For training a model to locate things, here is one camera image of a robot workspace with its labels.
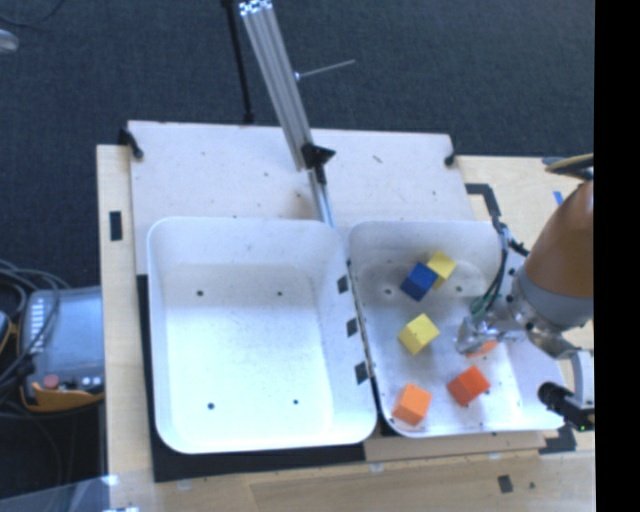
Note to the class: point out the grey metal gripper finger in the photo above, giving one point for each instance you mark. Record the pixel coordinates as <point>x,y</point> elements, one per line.
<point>487,336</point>
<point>465,336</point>

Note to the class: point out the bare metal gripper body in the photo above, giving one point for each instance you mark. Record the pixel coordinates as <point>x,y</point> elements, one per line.
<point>520,325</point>

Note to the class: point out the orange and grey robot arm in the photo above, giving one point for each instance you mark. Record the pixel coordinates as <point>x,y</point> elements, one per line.
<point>562,250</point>

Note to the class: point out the white plastic tray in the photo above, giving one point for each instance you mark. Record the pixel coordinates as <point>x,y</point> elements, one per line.
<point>250,340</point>
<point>450,360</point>

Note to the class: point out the large yellow cube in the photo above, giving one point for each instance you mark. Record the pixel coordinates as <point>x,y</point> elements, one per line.
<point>419,334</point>

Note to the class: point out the red-orange cube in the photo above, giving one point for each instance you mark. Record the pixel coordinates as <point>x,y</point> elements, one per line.
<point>468,385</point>

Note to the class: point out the blue cube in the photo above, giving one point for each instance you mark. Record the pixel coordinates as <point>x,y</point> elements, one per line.
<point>419,282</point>

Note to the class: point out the small yellow cube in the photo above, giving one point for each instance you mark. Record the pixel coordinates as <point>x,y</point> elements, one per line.
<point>444,265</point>

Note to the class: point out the light orange cube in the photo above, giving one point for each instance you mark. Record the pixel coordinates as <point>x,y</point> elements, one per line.
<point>412,405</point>

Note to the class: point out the black cylinder on white bracket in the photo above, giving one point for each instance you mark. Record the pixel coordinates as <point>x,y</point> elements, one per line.
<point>560,400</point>

